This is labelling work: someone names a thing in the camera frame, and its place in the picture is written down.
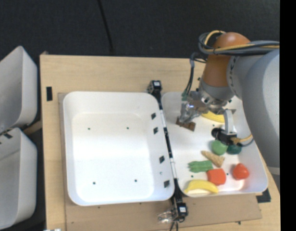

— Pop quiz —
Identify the white plastic bin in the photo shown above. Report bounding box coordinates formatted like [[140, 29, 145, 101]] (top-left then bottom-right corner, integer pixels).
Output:
[[0, 45, 38, 137], [0, 127, 38, 231]]

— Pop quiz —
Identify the thin black and white rod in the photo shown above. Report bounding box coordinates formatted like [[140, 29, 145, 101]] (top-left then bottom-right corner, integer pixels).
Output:
[[155, 92, 181, 203]]

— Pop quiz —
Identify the brown chocolate biscuit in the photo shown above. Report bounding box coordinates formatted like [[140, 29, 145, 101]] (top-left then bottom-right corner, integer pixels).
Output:
[[175, 117, 196, 132]]

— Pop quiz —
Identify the yellow banana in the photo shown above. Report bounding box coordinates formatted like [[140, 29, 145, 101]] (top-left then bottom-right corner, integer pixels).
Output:
[[201, 111, 226, 124], [184, 179, 220, 195]]

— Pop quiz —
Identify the white plastic tray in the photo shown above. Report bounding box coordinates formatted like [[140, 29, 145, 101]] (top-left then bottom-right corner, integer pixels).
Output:
[[62, 90, 176, 206], [161, 91, 269, 198]]

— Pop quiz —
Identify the dark green round vegetable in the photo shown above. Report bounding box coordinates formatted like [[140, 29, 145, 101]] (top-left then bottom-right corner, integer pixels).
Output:
[[226, 144, 243, 155]]

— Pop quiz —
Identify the black block with thin wires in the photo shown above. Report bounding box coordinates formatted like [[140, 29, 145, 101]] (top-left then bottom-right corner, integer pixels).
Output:
[[147, 79, 163, 94], [175, 202, 188, 218]]

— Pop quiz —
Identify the orange block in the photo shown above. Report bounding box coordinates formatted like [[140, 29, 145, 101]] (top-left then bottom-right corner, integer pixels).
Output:
[[206, 168, 227, 186]]

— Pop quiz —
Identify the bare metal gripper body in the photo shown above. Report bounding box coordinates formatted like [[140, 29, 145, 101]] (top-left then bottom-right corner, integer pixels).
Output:
[[183, 90, 230, 120]]

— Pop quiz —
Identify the light green round fruit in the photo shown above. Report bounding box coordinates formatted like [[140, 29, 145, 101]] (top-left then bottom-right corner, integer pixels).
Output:
[[211, 140, 229, 156]]

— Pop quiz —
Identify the beige cone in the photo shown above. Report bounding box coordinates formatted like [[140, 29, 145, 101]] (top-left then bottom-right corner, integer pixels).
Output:
[[201, 150, 226, 168]]

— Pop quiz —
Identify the red tomato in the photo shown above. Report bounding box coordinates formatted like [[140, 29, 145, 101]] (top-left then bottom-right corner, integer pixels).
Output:
[[232, 163, 250, 180]]

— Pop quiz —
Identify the black cylinder on white bracket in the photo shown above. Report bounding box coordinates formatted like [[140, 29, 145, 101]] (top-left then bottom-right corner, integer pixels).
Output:
[[211, 109, 238, 146]]

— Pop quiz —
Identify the pale wood board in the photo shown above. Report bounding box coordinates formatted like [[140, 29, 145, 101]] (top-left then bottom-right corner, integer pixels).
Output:
[[39, 51, 280, 231]]

